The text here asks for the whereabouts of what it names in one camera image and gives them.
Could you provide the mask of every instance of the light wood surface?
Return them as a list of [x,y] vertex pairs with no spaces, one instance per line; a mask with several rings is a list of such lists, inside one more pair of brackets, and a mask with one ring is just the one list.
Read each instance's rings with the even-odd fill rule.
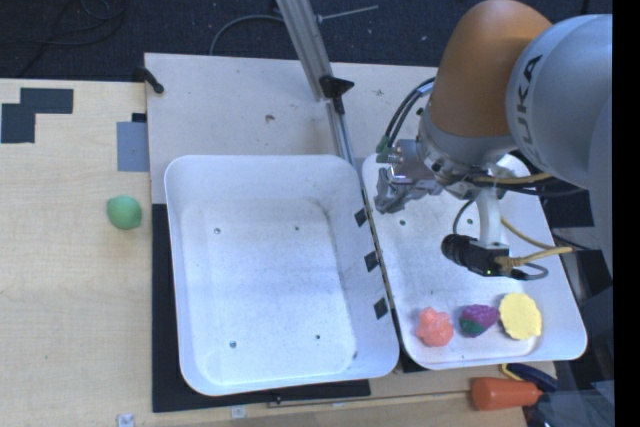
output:
[[[110,426],[124,413],[136,426],[526,425],[520,409],[470,404],[471,379],[496,366],[398,371],[372,380],[370,397],[253,404],[245,420],[228,407],[153,413],[150,177],[117,171],[116,146],[116,123],[146,111],[145,86],[0,80],[0,100],[21,87],[72,88],[74,108],[38,114],[34,144],[0,144],[2,425]],[[139,228],[109,223],[119,194],[142,205]]]

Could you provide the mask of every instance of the white tray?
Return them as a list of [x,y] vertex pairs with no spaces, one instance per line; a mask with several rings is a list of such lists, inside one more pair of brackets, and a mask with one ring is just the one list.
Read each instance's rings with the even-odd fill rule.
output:
[[184,156],[168,166],[165,188],[180,368],[194,390],[367,379],[395,367],[398,339],[380,267],[367,267],[373,237],[356,217],[364,203],[347,162]]
[[[507,157],[501,164],[519,176],[529,174],[515,158]],[[464,201],[443,192],[439,196],[410,201],[400,212],[380,214],[373,206],[380,167],[384,165],[375,162],[375,155],[369,156],[363,164],[363,180],[372,205],[373,224],[393,295],[401,342],[416,363],[439,370],[571,360],[584,352],[587,343],[584,324],[558,256],[536,262],[549,270],[548,276],[537,281],[474,274],[448,260],[440,250],[442,239],[452,232],[453,221]],[[500,205],[502,216],[525,235],[553,244],[537,197],[507,193]],[[458,232],[478,237],[478,227],[477,209],[472,206],[460,220]],[[506,229],[503,229],[502,237],[512,255],[525,256],[539,251]],[[522,270],[529,273],[527,267]],[[497,307],[500,298],[509,292],[525,292],[534,299],[542,315],[541,336],[517,341],[508,337],[499,324],[477,338],[466,338],[461,334],[458,317],[464,306],[480,303]],[[427,347],[414,334],[418,312],[426,306],[451,316],[454,336],[445,347]]]

